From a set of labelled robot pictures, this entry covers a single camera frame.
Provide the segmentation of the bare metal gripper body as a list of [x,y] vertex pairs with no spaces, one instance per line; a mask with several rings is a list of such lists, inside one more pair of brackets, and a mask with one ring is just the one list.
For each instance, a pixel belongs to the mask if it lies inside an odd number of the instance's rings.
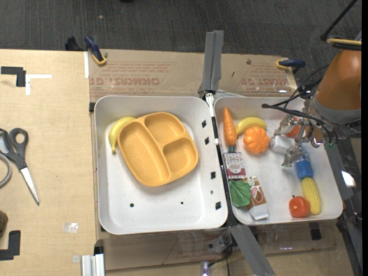
[[305,143],[310,143],[316,148],[326,144],[325,129],[318,121],[306,117],[303,117],[301,121],[302,139]]

